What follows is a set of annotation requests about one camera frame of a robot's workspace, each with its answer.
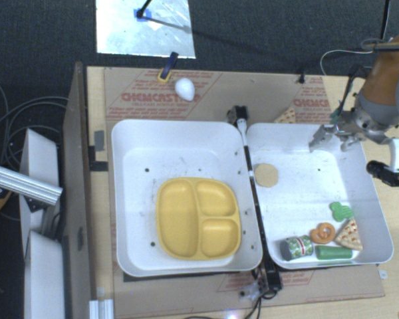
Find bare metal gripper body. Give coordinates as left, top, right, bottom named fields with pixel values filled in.
left=332, top=110, right=399, bottom=145

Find toy pizza slice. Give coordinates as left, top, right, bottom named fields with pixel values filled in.
left=273, top=107, right=297, bottom=124
left=334, top=219, right=364, bottom=252

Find white plastic tray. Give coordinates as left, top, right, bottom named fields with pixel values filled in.
left=245, top=122, right=394, bottom=270
left=111, top=118, right=264, bottom=278

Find tan round biscuit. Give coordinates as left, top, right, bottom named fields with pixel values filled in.
left=253, top=163, right=279, bottom=188

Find green broccoli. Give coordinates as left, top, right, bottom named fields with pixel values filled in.
left=329, top=201, right=355, bottom=222

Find thin black and white rod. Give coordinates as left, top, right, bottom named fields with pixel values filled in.
left=237, top=118, right=272, bottom=272

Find orange pretzel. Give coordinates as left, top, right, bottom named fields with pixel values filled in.
left=309, top=222, right=336, bottom=245

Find green cylinder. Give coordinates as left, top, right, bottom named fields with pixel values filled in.
left=315, top=245, right=354, bottom=261

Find green and white can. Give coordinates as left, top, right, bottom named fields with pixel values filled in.
left=279, top=235, right=315, bottom=262

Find white egg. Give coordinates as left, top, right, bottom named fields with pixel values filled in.
left=174, top=77, right=196, bottom=102

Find yellow divided plate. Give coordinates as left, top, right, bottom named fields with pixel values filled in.
left=156, top=177, right=242, bottom=261

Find brown cardboard board red print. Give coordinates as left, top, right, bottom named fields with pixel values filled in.
left=104, top=66, right=386, bottom=319

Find black cylinder on white bracket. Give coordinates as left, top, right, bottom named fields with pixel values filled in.
left=366, top=137, right=399, bottom=187

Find black block with thin wires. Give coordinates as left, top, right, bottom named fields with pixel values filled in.
left=264, top=265, right=283, bottom=292
left=227, top=105, right=250, bottom=124

